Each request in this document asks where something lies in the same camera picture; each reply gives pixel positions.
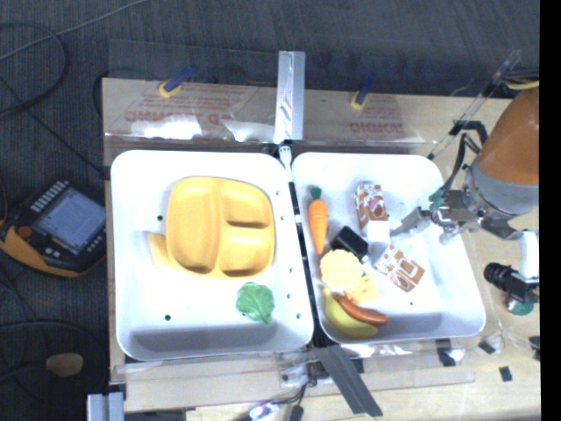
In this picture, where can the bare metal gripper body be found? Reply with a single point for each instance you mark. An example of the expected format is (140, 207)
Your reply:
(458, 213)

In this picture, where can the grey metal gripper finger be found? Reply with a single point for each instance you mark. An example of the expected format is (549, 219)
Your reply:
(412, 222)
(448, 237)

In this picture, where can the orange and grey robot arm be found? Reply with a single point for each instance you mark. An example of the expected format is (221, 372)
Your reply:
(510, 156)

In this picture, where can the orange and white carton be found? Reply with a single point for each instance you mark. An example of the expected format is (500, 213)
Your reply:
(401, 270)
(370, 209)

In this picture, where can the white plastic tray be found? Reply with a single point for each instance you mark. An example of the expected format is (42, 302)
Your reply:
(438, 287)
(197, 314)

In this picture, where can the small black box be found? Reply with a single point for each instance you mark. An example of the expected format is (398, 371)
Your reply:
(349, 240)

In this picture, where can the yellow cheese slice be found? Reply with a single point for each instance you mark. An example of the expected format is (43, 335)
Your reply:
(366, 290)

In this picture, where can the orange carrot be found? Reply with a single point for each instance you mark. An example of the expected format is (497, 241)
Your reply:
(318, 222)

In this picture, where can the red brown sausage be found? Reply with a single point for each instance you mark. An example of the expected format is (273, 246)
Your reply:
(364, 314)

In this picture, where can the yellow banana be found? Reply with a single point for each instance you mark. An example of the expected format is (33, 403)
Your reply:
(346, 325)

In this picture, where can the green lettuce leaf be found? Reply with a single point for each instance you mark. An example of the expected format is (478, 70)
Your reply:
(256, 301)

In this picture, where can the brown cardboard board red print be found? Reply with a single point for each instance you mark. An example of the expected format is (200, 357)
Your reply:
(245, 103)

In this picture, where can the yellow divided plate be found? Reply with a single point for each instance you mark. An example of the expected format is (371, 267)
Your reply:
(206, 222)

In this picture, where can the yellow oval lump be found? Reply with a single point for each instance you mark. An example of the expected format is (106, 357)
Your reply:
(65, 364)

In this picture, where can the black cylinder on white bracket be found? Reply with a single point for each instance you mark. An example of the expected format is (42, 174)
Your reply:
(510, 276)

